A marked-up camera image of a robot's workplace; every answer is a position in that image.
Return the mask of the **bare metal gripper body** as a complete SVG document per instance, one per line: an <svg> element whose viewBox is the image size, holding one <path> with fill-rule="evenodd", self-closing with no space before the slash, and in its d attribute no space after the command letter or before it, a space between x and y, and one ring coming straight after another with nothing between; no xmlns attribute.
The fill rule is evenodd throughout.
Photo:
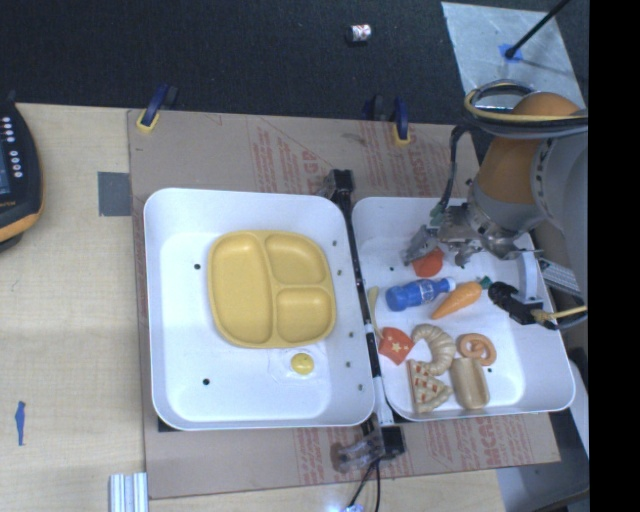
<svg viewBox="0 0 640 512"><path fill-rule="evenodd" d="M482 247L499 260L516 258L515 240L523 233L523 206L508 202L463 202L435 207L438 239L456 250L460 245Z"/></svg>

